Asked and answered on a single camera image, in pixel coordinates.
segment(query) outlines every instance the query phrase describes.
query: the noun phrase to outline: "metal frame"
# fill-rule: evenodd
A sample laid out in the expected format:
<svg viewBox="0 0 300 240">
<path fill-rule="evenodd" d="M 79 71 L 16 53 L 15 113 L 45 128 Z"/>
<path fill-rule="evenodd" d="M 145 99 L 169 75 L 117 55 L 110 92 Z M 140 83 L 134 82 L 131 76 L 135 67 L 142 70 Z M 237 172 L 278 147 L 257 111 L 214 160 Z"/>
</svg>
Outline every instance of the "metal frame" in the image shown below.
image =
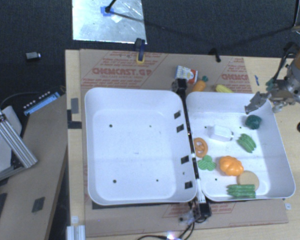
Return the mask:
<svg viewBox="0 0 300 240">
<path fill-rule="evenodd" d="M 0 181 L 10 177 L 23 169 L 30 168 L 38 162 L 32 152 L 26 147 L 22 138 L 13 129 L 6 116 L 0 109 L 0 135 L 10 146 L 16 157 L 19 159 L 23 167 L 14 168 L 11 166 L 0 172 Z"/>
</svg>

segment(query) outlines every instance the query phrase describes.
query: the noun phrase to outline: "robotic arm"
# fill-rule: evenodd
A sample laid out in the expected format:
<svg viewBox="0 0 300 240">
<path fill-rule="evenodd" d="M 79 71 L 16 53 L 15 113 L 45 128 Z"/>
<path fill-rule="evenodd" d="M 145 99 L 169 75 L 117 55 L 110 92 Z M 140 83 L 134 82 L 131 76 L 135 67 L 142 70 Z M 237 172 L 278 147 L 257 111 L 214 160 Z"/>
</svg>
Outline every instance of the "robotic arm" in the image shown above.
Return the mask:
<svg viewBox="0 0 300 240">
<path fill-rule="evenodd" d="M 284 51 L 277 73 L 266 83 L 267 93 L 259 91 L 250 100 L 250 104 L 245 106 L 246 114 L 260 108 L 267 99 L 273 103 L 272 111 L 280 112 L 287 105 L 300 103 L 300 49 L 290 65 L 287 65 L 287 74 L 283 79 L 277 79 L 280 70 L 284 67 L 287 57 L 295 54 L 291 50 L 296 49 L 296 45 L 289 43 Z"/>
</svg>

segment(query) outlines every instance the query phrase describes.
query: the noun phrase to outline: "yellow corn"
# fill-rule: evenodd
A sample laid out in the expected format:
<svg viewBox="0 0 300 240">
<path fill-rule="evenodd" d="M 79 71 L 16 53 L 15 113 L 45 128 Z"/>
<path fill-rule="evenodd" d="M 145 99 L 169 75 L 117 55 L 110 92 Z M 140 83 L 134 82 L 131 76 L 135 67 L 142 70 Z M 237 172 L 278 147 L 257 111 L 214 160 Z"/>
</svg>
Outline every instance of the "yellow corn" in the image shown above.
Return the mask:
<svg viewBox="0 0 300 240">
<path fill-rule="evenodd" d="M 230 90 L 228 87 L 225 87 L 223 84 L 217 84 L 215 90 L 218 93 L 233 93 L 232 90 Z"/>
</svg>

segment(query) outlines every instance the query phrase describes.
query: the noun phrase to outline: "tray with toy vegetables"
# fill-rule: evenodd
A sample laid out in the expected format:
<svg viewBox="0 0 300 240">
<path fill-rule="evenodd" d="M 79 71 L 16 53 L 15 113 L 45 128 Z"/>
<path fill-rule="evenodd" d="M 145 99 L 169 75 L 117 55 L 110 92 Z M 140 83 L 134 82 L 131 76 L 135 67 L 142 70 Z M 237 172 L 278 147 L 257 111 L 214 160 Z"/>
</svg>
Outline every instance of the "tray with toy vegetables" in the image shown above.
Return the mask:
<svg viewBox="0 0 300 240">
<path fill-rule="evenodd" d="M 253 94 L 192 92 L 186 105 L 204 195 L 212 201 L 288 198 L 295 182 L 270 102 Z"/>
</svg>

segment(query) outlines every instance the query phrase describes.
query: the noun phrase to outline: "metal sheet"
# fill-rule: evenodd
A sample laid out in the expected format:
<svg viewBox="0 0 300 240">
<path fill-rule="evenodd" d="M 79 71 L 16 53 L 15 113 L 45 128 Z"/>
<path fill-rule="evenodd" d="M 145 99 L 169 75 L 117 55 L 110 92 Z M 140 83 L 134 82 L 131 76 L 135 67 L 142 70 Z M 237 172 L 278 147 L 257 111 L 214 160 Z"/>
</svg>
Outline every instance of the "metal sheet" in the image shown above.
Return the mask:
<svg viewBox="0 0 300 240">
<path fill-rule="evenodd" d="M 73 39 L 133 44 L 146 40 L 141 0 L 117 0 L 111 10 L 102 13 L 112 0 L 72 0 Z"/>
</svg>

